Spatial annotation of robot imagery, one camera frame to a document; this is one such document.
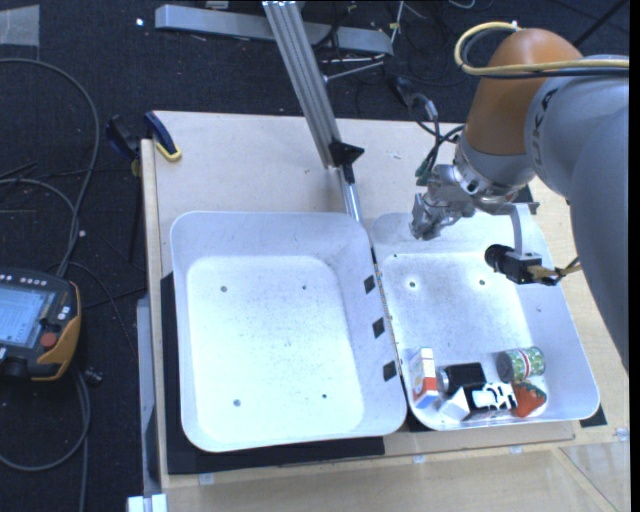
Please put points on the pale wood board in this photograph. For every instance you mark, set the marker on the pale wood board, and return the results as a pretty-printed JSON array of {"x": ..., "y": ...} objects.
[{"x": 250, "y": 160}]

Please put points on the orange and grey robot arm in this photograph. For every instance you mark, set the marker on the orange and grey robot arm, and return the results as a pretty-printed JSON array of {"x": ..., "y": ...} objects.
[{"x": 580, "y": 150}]

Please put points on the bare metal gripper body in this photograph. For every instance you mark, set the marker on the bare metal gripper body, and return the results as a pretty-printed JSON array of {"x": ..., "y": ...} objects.
[{"x": 467, "y": 192}]

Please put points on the orange and white carton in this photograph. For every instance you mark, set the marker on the orange and white carton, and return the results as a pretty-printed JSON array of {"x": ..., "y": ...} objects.
[{"x": 424, "y": 377}]

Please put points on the black cylinder on white bracket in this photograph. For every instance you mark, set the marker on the black cylinder on white bracket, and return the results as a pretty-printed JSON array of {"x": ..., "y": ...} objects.
[{"x": 522, "y": 265}]

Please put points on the small black block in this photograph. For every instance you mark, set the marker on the small black block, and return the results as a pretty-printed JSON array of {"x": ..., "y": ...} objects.
[{"x": 348, "y": 174}]

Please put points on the thin black and white rod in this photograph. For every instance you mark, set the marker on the thin black and white rod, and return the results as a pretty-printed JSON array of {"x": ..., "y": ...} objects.
[{"x": 385, "y": 305}]

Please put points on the black can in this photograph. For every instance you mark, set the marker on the black can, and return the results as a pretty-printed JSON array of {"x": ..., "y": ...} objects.
[{"x": 462, "y": 376}]

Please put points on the green and white can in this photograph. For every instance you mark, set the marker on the green and white can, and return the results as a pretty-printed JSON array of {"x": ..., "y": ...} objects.
[{"x": 522, "y": 363}]

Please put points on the black and white carton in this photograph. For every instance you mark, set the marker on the black and white carton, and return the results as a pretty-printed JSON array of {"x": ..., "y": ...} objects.
[{"x": 487, "y": 400}]

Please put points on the red toy strawberry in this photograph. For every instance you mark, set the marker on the red toy strawberry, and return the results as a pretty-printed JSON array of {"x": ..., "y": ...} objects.
[{"x": 529, "y": 398}]

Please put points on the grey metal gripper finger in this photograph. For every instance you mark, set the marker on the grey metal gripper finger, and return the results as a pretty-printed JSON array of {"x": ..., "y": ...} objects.
[
  {"x": 440, "y": 222},
  {"x": 420, "y": 220}
]

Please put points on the white plastic tray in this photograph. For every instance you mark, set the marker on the white plastic tray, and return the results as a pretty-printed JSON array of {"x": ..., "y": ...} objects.
[
  {"x": 275, "y": 340},
  {"x": 460, "y": 320}
]

